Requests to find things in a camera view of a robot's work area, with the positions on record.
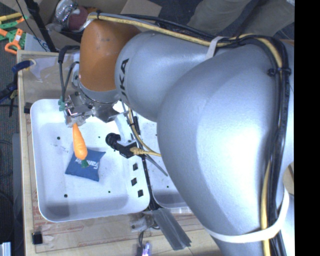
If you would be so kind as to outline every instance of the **orange handled scissors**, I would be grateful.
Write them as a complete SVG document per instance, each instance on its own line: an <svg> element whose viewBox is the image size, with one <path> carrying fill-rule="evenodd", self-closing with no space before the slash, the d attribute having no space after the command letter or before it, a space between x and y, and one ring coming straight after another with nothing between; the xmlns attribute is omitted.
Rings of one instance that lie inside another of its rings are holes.
<svg viewBox="0 0 320 256"><path fill-rule="evenodd" d="M17 55L17 51L14 50L14 49L10 49L10 47L14 46L14 47L16 47L18 50L21 50L21 46L19 45L19 40L20 40L22 34L23 34L22 29L18 28L17 31L16 31L16 33L15 33L15 36L14 36L13 41L12 41L12 42L8 42L8 43L5 45L4 49L5 49L6 52Z"/></svg>

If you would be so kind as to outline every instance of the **cardboard box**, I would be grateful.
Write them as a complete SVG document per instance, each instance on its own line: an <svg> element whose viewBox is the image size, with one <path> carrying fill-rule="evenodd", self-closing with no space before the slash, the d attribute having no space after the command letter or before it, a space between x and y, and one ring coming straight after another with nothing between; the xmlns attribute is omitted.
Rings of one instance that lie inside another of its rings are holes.
<svg viewBox="0 0 320 256"><path fill-rule="evenodd" d="M23 31L34 34L40 38L44 39L36 22L30 15L27 5L24 0L18 0L22 8L22 11L27 19L26 22L21 22L17 25L18 28ZM60 0L34 0L39 5L39 14L45 25L51 23L54 13L56 11L56 6ZM139 14L157 17L161 11L161 6L150 2L148 0L76 0L80 6L86 7L96 7L99 8L103 13L110 14ZM14 0L0 0L4 5L12 8L17 12L21 12L16 1ZM61 49L65 45L79 45L80 43L73 40L73 36L79 36L77 33L68 33L68 36L52 31L50 37L56 48Z"/></svg>

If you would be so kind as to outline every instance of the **toy carrot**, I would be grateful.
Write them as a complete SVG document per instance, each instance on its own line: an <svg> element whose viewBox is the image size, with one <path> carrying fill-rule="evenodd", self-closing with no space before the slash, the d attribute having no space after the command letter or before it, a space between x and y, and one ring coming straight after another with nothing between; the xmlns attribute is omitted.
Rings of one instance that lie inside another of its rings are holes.
<svg viewBox="0 0 320 256"><path fill-rule="evenodd" d="M81 160L81 167L85 168L89 165L86 160L88 150L77 123L72 126L72 138L75 157Z"/></svg>

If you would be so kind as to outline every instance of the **black metal pole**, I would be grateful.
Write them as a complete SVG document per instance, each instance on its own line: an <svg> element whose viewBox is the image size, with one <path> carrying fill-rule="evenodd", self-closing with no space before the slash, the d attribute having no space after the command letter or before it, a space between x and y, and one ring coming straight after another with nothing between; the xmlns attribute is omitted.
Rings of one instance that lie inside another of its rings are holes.
<svg viewBox="0 0 320 256"><path fill-rule="evenodd" d="M34 2L33 0L24 0L26 3L26 7L29 11L29 13L32 15L35 23L37 24L43 39L45 40L46 44L48 45L48 48L50 50L50 52L52 53L57 53L58 51L56 50L56 47L54 45L54 43L51 40L51 37L46 29L46 26L42 20L42 18L40 17L39 14L39 5Z"/></svg>

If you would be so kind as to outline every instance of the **wooden table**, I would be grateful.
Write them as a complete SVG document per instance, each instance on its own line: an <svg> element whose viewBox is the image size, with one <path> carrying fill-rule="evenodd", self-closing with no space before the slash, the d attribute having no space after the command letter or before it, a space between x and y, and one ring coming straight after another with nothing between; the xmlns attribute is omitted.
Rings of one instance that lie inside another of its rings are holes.
<svg viewBox="0 0 320 256"><path fill-rule="evenodd" d="M34 67L18 73L19 130L21 143L24 250L26 256L40 255L108 255L135 256L138 233L132 232L129 221L139 214L110 216L97 219L52 223L39 212L30 115L26 103L39 99L58 99L61 93L58 54L19 50L17 62L33 59ZM68 67L72 58L65 57ZM146 231L143 242L152 246L157 256L220 256L214 240L204 231L191 213L174 214L191 239L191 247L174 251L160 230ZM41 232L43 244L33 244L32 233Z"/></svg>

